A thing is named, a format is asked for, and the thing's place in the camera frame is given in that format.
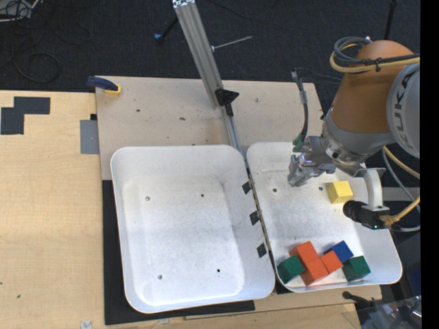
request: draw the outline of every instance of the yellow cable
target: yellow cable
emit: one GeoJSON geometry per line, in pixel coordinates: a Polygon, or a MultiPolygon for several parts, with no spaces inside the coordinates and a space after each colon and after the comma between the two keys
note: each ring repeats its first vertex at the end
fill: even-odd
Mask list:
{"type": "MultiPolygon", "coordinates": [[[[368,66],[359,66],[359,67],[342,67],[339,66],[335,60],[335,52],[331,54],[331,57],[329,58],[329,63],[331,64],[331,67],[335,69],[336,71],[339,71],[341,73],[360,73],[364,71],[372,71],[377,69],[377,65],[370,64],[368,66]]],[[[405,64],[413,64],[413,63],[419,63],[420,57],[417,58],[411,58],[409,60],[401,60],[401,61],[394,61],[394,62],[386,62],[386,63],[380,63],[378,66],[379,68],[386,68],[386,67],[395,67],[395,66],[402,66],[405,64]]]]}
{"type": "Polygon", "coordinates": [[[406,166],[404,163],[402,163],[388,148],[387,146],[383,146],[384,153],[389,156],[389,158],[395,162],[400,168],[404,169],[406,172],[410,173],[412,176],[418,178],[420,180],[420,174],[413,169],[406,166]]]}
{"type": "Polygon", "coordinates": [[[395,216],[390,216],[390,215],[384,215],[384,216],[379,216],[380,220],[382,220],[384,222],[385,226],[391,226],[393,223],[400,221],[401,218],[403,218],[405,215],[407,215],[409,212],[411,212],[417,204],[420,203],[420,194],[418,195],[418,197],[413,200],[413,202],[407,206],[406,208],[404,208],[400,213],[398,213],[395,216]]]}

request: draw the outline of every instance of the black bracket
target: black bracket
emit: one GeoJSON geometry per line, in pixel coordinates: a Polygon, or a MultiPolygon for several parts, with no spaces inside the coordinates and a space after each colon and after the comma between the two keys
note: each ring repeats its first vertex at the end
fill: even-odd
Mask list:
{"type": "Polygon", "coordinates": [[[235,100],[239,96],[239,93],[236,93],[235,91],[220,88],[220,89],[217,89],[215,91],[215,95],[217,97],[218,104],[220,106],[226,107],[227,115],[233,116],[233,110],[232,110],[231,104],[232,104],[233,100],[235,100]]]}

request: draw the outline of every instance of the yellow block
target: yellow block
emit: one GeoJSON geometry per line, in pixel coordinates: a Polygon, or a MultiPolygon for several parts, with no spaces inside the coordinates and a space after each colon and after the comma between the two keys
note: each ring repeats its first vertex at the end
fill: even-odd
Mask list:
{"type": "Polygon", "coordinates": [[[347,180],[332,182],[327,192],[332,204],[346,202],[354,195],[347,180]]]}

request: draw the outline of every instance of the white tray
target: white tray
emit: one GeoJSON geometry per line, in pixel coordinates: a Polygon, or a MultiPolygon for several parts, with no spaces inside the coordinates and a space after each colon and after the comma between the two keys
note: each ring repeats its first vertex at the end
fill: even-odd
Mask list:
{"type": "Polygon", "coordinates": [[[344,240],[354,256],[365,257],[371,272],[362,280],[348,283],[343,271],[338,269],[309,286],[297,276],[284,284],[285,287],[290,291],[305,292],[397,282],[402,275],[402,265],[390,232],[371,230],[352,221],[344,215],[343,204],[329,201],[328,185],[337,180],[348,180],[353,199],[367,203],[364,179],[352,178],[337,170],[293,188],[287,181],[292,149],[291,143],[255,143],[247,151],[274,262],[278,265],[289,257],[294,246],[306,241],[311,241],[317,253],[322,255],[323,251],[344,240]]]}
{"type": "Polygon", "coordinates": [[[157,313],[253,300],[274,271],[242,155],[228,145],[124,147],[111,160],[131,306],[157,313]]]}

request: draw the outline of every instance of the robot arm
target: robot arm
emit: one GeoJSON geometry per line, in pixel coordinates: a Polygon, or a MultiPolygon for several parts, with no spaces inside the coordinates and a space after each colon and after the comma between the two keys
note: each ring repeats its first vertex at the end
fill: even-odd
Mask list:
{"type": "MultiPolygon", "coordinates": [[[[375,182],[365,161],[390,143],[420,158],[419,56],[390,40],[348,37],[334,49],[331,66],[345,74],[321,135],[308,136],[299,150],[295,147],[298,154],[292,155],[288,175],[292,186],[336,169],[375,182]],[[358,46],[355,57],[343,53],[358,46]]],[[[381,175],[385,169],[375,171],[381,175]]]]}

